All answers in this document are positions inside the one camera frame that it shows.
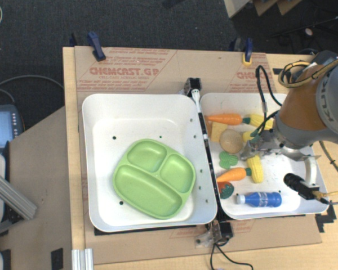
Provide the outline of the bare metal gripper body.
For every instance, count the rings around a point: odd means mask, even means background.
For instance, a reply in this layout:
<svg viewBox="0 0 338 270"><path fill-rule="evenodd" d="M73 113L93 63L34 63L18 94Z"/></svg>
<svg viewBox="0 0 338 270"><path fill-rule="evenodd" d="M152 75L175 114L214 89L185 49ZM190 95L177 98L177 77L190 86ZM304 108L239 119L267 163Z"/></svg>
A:
<svg viewBox="0 0 338 270"><path fill-rule="evenodd" d="M253 140L260 141L260 148L256 151L263 155L284 155L294 161L303 161L309 156L301 151L303 146L292 143L277 130L264 130Z"/></svg>

